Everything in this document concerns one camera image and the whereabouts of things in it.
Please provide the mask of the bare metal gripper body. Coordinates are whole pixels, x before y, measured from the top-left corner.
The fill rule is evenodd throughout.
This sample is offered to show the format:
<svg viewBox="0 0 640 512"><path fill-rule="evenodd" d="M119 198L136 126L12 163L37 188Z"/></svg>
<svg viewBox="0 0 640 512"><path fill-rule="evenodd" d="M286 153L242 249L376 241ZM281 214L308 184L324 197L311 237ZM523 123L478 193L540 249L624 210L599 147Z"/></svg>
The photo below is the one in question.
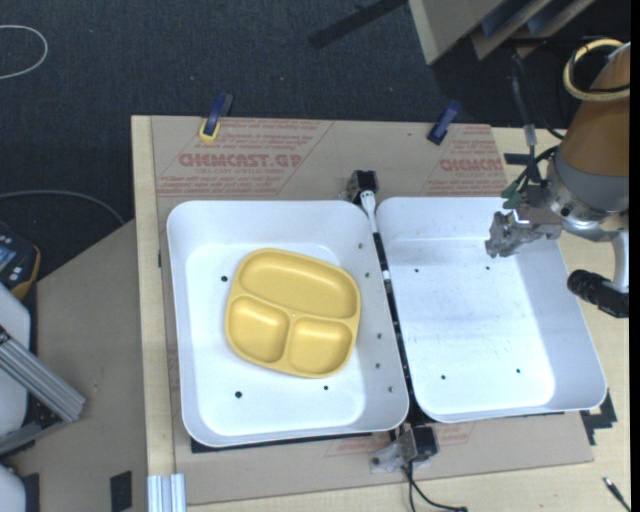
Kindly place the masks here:
<svg viewBox="0 0 640 512"><path fill-rule="evenodd" d="M567 232L593 242L613 242L628 236L628 221L622 212L600 211L572 197L558 198L529 193L519 206L519 224L530 239L557 239Z"/></svg>

